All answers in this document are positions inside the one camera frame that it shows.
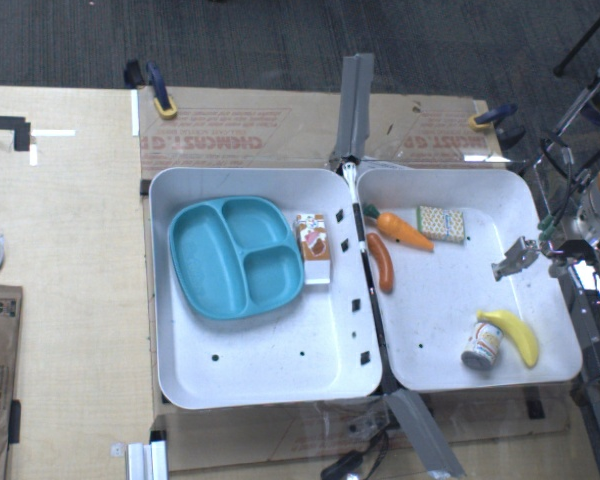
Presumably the brown cardboard board red print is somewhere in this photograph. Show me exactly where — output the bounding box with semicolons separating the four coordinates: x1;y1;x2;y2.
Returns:
138;85;572;472

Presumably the orange sausage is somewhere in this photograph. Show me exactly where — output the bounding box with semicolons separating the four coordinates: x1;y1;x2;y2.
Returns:
365;232;396;295

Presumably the small white can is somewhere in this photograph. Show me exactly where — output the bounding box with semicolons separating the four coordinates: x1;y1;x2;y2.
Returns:
460;319;505;372

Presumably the yellow banana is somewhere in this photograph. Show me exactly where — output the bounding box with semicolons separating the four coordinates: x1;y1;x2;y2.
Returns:
475;308;540;370

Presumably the blue divided plate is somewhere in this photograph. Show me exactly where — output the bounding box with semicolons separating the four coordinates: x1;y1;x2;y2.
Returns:
167;195;306;321

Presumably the orange carrot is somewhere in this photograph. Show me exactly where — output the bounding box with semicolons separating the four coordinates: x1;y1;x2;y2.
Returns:
362;202;436;254

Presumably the green and white packet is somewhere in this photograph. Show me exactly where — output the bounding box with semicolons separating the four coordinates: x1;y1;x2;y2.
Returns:
415;204;467;245

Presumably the white plastic tray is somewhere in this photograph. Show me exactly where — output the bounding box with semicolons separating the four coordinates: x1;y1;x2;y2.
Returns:
148;166;384;411
355;167;584;394

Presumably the white and orange carton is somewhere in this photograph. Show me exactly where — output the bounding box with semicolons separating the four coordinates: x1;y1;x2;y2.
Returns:
292;212;333;286

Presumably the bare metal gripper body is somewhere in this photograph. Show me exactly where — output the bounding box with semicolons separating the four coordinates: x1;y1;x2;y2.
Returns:
534;188;600;268

